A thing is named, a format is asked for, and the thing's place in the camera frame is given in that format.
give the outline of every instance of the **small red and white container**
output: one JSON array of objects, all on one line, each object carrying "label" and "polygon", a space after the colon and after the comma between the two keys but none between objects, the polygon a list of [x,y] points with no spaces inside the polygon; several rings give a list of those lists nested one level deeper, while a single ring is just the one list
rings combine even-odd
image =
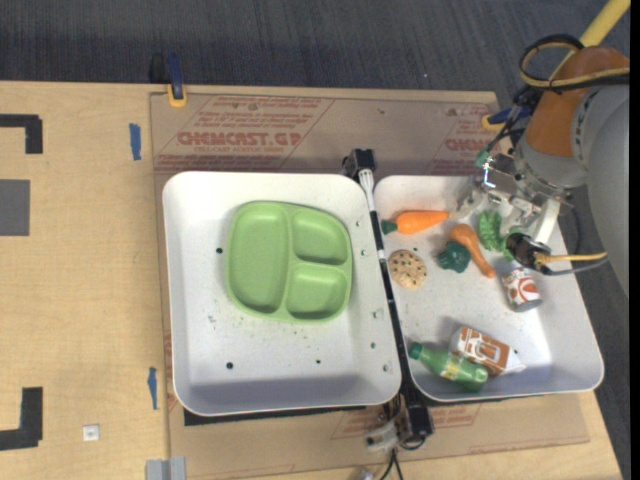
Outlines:
[{"label": "small red and white container", "polygon": [[542,304],[542,297],[527,268],[516,268],[504,274],[502,286],[514,311],[529,311]]}]

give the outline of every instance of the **green divided plate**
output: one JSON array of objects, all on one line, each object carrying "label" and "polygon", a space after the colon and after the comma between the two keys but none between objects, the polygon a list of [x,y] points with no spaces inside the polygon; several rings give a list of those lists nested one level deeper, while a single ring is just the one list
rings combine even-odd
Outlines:
[{"label": "green divided plate", "polygon": [[233,217],[225,283],[242,310],[283,322],[326,321],[351,292],[353,257],[344,225],[326,212],[257,201]]}]

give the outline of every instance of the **toy bottle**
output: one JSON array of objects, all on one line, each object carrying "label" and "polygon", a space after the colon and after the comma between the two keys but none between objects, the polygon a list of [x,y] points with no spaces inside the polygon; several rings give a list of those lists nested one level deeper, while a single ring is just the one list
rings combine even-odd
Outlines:
[{"label": "toy bottle", "polygon": [[480,391],[489,378],[487,369],[448,350],[428,349],[414,343],[409,357],[417,359],[434,374],[460,384],[467,391]]}]

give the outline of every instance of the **orange toy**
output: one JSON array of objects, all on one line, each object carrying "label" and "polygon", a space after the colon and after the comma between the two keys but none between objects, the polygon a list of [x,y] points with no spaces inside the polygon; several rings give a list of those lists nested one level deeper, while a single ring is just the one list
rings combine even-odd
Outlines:
[{"label": "orange toy", "polygon": [[476,235],[476,232],[471,226],[468,224],[458,224],[454,226],[449,238],[467,248],[471,254],[471,259],[476,265],[478,265],[478,267],[480,267],[480,270],[486,277],[495,277],[496,271],[491,265],[489,265],[489,263],[487,263],[484,256],[482,256],[482,253],[480,252],[480,245],[478,244],[478,235]]},{"label": "orange toy", "polygon": [[395,222],[382,221],[382,232],[385,235],[393,231],[403,235],[411,235],[424,231],[449,218],[450,213],[444,210],[415,210],[403,212]]}]

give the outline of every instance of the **gray carpet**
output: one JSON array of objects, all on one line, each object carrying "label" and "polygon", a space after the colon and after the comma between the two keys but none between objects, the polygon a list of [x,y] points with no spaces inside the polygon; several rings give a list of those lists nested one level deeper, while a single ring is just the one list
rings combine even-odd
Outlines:
[{"label": "gray carpet", "polygon": [[[188,83],[494,91],[533,41],[580,36],[607,0],[0,0],[0,79],[147,82],[175,51]],[[605,40],[630,55],[629,13]],[[596,252],[584,191],[582,252]],[[573,217],[561,227],[577,241]],[[631,477],[629,300],[609,267],[578,277],[605,360],[597,390]]]}]

